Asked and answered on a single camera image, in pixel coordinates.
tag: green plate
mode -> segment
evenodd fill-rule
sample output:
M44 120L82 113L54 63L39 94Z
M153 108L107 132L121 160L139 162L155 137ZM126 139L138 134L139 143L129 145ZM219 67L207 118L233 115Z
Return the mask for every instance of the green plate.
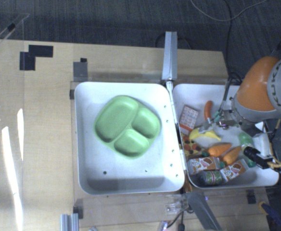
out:
M159 118L129 96L112 98L98 114L94 132L113 151L137 158L150 147L161 129Z

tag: table surface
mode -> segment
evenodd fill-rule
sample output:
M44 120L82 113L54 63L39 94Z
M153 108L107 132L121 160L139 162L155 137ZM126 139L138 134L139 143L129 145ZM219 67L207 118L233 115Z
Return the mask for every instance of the table surface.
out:
M0 66L19 66L20 44L22 42L16 40L1 44ZM90 80L137 82L160 76L163 49L25 41L25 51L28 51L30 44L53 46L53 57L36 57L36 70L25 71L23 79L22 75L5 74L0 70L1 83L14 83L10 86L0 84L1 100L6 100L6 105L12 107L2 109L1 116L7 117L7 120L15 119L10 115L11 110L16 112L13 102L24 101L24 161L20 164L15 162L15 165L21 165L22 172L19 181L23 230L54 231L60 229L60 215L71 214L78 199L76 196L83 194L76 190L76 157L73 156L75 138L72 136L73 117L69 97L73 62L87 59ZM224 84L227 71L222 53L178 50L178 76L183 82ZM0 230L12 230L12 227L17 230L13 197L7 194L9 187L3 164L0 152ZM204 194L224 229L268 230L266 216L257 204L247 203L245 190L206 191ZM264 189L256 189L255 196L257 202L268 202ZM174 215L166 215L165 196L160 194L117 196L111 202L107 196L83 196L83 200L88 202L95 215L80 220L81 231L88 231L93 225L97 225L99 231L156 231L161 218L174 218ZM154 211L155 215L145 221L148 211ZM125 216L128 212L135 216ZM106 220L106 214L112 213L120 218ZM203 230L195 214L186 214L184 223L186 230Z

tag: white cable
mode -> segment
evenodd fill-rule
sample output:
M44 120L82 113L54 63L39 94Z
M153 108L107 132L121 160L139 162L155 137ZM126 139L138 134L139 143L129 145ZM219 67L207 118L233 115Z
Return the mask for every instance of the white cable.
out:
M258 2L258 3L255 3L255 4L253 4L253 5L247 6L245 9L243 9L240 13L238 13L238 14L235 15L234 17L232 17L232 18L230 18L230 19L226 19L226 20L217 19L217 18L214 18L214 17L212 17L212 16L206 14L204 11L202 11L200 8L198 8L198 7L195 5L195 3L193 2L193 0L190 0L190 1L191 1L192 5L193 5L200 13L204 14L205 16L207 16L207 17L209 17L209 18L211 18L211 19L213 19L213 20L215 20L215 21L226 22L226 21L232 21L232 20L236 19L236 18L237 18L239 15L241 15L244 11L246 11L246 10L248 10L248 9L254 7L254 6L257 6L257 5L261 4L261 3L264 3L264 2L266 2L266 1L268 1L268 0L263 0L263 1L261 1L261 2Z

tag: yellow banana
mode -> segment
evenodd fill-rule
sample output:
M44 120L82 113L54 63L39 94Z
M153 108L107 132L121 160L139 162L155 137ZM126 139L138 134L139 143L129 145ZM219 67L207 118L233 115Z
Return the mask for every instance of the yellow banana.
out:
M218 141L221 140L221 138L218 135L216 135L216 133L213 130L207 131L205 133L199 133L198 128L195 128L192 130L192 132L189 135L189 139L195 140L196 138L201 137L201 136L206 136L206 137L210 137L213 139L217 139Z

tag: dark floor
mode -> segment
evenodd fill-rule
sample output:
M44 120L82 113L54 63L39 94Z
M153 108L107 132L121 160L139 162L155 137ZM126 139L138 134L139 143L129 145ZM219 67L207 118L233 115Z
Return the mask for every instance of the dark floor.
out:
M193 1L212 17L230 17L223 0ZM263 0L226 1L234 16ZM30 16L24 35L18 31L13 39L154 47L161 33L177 31L186 39L179 48L223 51L228 69L242 77L281 40L281 0L252 7L231 22L204 16L190 0L0 0L0 32L19 13ZM157 46L163 47L163 39ZM281 58L281 50L275 55ZM281 185L269 189L268 197L281 215ZM269 222L271 230L281 230Z

